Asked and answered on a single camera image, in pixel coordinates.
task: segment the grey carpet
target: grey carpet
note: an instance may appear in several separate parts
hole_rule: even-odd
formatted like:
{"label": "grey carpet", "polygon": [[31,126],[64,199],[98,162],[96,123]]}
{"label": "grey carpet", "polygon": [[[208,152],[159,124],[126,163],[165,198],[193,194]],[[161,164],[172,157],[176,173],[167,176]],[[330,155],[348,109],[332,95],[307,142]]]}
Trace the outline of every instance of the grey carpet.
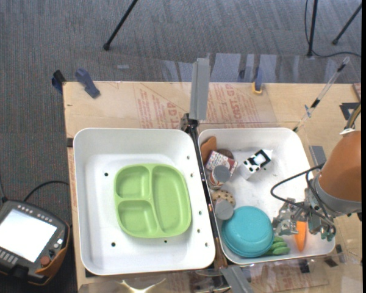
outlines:
{"label": "grey carpet", "polygon": [[[312,57],[306,32],[314,0],[307,2],[306,26],[306,0],[139,0],[103,50],[131,1],[0,0],[0,172],[7,197],[68,180],[62,95],[51,85],[56,70],[69,81],[79,67],[96,81],[190,81],[191,64],[210,57],[212,81],[238,81],[245,70],[240,80],[250,82],[246,67],[259,60],[264,82],[323,83],[349,56],[337,82],[361,82],[362,12],[338,45],[331,42],[362,0],[318,0]],[[30,202],[71,222],[65,185],[48,185]],[[0,274],[2,292],[76,292],[73,249],[47,286]]]}

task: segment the orange carrot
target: orange carrot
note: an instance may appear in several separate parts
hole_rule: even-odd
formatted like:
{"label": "orange carrot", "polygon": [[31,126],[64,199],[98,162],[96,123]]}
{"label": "orange carrot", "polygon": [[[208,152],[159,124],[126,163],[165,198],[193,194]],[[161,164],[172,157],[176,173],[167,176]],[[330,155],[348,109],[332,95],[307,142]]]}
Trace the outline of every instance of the orange carrot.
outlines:
{"label": "orange carrot", "polygon": [[298,230],[298,234],[294,235],[294,240],[297,243],[297,247],[300,251],[303,251],[304,247],[305,247],[306,225],[307,225],[307,222],[297,222],[296,223],[296,228]]}

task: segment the green divided plate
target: green divided plate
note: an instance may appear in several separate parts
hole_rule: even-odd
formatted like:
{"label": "green divided plate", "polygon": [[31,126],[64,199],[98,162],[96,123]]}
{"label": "green divided plate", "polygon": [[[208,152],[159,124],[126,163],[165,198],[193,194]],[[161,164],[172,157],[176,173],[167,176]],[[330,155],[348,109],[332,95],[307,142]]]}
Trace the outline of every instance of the green divided plate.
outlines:
{"label": "green divided plate", "polygon": [[114,199],[118,223],[131,236],[177,236],[191,224],[184,176],[167,164],[123,167],[115,175]]}

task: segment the black stand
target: black stand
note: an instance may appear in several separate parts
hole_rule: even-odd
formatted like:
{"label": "black stand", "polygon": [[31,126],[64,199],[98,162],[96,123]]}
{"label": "black stand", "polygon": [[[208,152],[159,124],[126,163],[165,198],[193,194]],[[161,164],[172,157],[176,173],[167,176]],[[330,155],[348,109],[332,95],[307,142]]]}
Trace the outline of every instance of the black stand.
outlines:
{"label": "black stand", "polygon": [[106,51],[108,49],[110,49],[110,44],[113,41],[115,35],[118,33],[118,31],[120,30],[121,26],[123,25],[123,23],[126,21],[126,18],[129,16],[130,12],[132,11],[132,9],[134,8],[135,4],[137,3],[138,0],[133,0],[131,5],[129,6],[129,8],[127,9],[126,13],[123,15],[121,21],[118,23],[117,28],[115,28],[114,32],[112,33],[111,37],[108,39],[108,41],[103,45],[103,49],[105,49]]}
{"label": "black stand", "polygon": [[318,0],[314,1],[313,4],[313,15],[312,15],[312,25],[310,27],[310,37],[309,37],[309,49],[307,51],[307,56],[312,56],[313,55],[313,36],[315,33],[315,23],[316,23],[316,14],[317,14],[317,3]]}
{"label": "black stand", "polygon": [[344,28],[342,29],[342,31],[339,33],[339,35],[332,41],[332,43],[334,45],[337,45],[337,42],[339,41],[339,39],[341,38],[341,36],[343,35],[343,33],[346,31],[347,27],[351,24],[351,22],[353,21],[353,19],[355,18],[355,16],[359,13],[359,11],[361,11],[362,9],[362,3],[359,4],[359,7],[356,9],[356,11],[354,12],[354,14],[352,14],[352,16],[350,17],[350,19],[348,20],[348,22],[346,23],[346,25],[344,26]]}

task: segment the teal bowl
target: teal bowl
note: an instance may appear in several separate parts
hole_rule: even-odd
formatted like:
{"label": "teal bowl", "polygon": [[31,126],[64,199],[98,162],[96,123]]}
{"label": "teal bowl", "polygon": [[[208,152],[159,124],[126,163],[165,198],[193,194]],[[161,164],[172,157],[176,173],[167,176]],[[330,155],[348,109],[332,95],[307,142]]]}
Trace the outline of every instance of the teal bowl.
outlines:
{"label": "teal bowl", "polygon": [[247,258],[263,255],[274,241],[271,220],[254,206],[235,209],[233,216],[223,222],[221,235],[231,251]]}

